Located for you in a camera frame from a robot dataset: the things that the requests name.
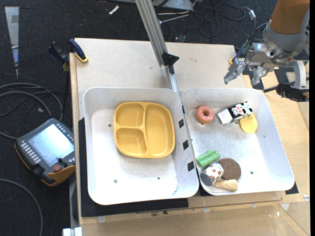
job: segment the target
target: black floor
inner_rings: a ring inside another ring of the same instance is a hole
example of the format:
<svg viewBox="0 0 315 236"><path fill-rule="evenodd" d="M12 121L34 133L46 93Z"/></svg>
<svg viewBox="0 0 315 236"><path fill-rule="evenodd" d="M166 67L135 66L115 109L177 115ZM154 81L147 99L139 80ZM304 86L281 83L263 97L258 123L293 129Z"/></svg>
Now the black floor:
<svg viewBox="0 0 315 236"><path fill-rule="evenodd" d="M242 18L239 7L252 9L257 25L269 20L277 0L203 0L195 6L195 12L187 17L162 24L166 41L174 41L184 35L185 42L228 44L240 48L253 31L253 21L247 14ZM110 12L116 5L120 8ZM19 78L16 78L6 23L5 6L19 6ZM157 13L179 12L158 8ZM178 15L158 15L161 21ZM54 91L63 101L66 72L61 63L48 53L53 41L69 52L68 40L75 37L148 40L135 4L102 0L0 0L0 87L10 83L32 83ZM298 58L308 59L303 51ZM25 89L25 86L0 88L0 132L20 137L49 118L40 105L26 100L14 109L25 96L10 94L9 90L43 92L43 88ZM52 116L61 117L58 102L51 94L43 98ZM71 128L71 103L66 102L62 118ZM14 149L14 139L0 136L0 178L13 181L27 188L36 198L43 214L43 234L62 234L70 227L68 182L48 187L38 181L23 165ZM0 182L0 236L39 235L40 215L35 201L20 186Z"/></svg>

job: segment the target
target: yellow disc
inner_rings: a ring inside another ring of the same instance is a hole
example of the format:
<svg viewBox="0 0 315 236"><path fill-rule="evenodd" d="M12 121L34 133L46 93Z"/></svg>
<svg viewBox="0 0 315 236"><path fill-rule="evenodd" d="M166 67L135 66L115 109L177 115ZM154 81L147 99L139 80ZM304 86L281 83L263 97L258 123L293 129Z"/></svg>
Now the yellow disc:
<svg viewBox="0 0 315 236"><path fill-rule="evenodd" d="M240 119L240 126L245 133L251 134L257 130L257 120L253 114Z"/></svg>

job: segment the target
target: green vegetable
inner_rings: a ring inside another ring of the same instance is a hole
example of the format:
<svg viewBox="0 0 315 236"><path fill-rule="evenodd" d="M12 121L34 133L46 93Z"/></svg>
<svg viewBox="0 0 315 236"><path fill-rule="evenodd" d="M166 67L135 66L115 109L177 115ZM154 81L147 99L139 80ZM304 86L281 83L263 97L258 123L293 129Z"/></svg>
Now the green vegetable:
<svg viewBox="0 0 315 236"><path fill-rule="evenodd" d="M200 167L205 167L210 165L212 162L217 161L220 158L220 154L219 153L214 153L212 155L210 155L209 157L201 160L200 162L198 162Z"/></svg>
<svg viewBox="0 0 315 236"><path fill-rule="evenodd" d="M199 164L199 162L203 159L206 159L207 157L211 156L212 154L216 153L216 150L209 150L208 152L204 153L203 155L200 155L196 158L197 163Z"/></svg>

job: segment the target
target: divided yellow plate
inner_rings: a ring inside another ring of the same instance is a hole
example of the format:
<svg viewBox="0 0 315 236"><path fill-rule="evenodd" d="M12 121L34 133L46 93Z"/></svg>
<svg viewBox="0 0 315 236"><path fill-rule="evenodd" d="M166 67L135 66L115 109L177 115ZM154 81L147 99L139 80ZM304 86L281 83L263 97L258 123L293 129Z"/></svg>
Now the divided yellow plate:
<svg viewBox="0 0 315 236"><path fill-rule="evenodd" d="M136 158L161 158L175 147L175 131L170 111L153 102L120 104L114 114L117 149Z"/></svg>

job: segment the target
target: white tray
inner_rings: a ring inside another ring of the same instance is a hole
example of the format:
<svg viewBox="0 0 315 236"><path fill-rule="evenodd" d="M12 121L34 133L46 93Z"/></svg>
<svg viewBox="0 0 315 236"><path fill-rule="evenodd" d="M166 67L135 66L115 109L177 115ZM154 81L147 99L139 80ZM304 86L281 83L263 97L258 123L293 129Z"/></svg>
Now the white tray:
<svg viewBox="0 0 315 236"><path fill-rule="evenodd" d="M242 170L238 190L226 191L201 182L212 195L288 190L294 176L280 140L266 97L255 89L188 89L182 95L195 157L215 149L220 158L230 157ZM218 113L237 103L248 101L258 122L257 131L245 133L235 122L222 124ZM215 119L202 125L195 118L199 106L209 106Z"/></svg>
<svg viewBox="0 0 315 236"><path fill-rule="evenodd" d="M171 113L175 149L165 158L139 159L121 154L114 139L114 112L128 101L155 102ZM199 189L192 148L179 96L167 88L91 88L83 97L87 144L88 192L94 202L187 198Z"/></svg>

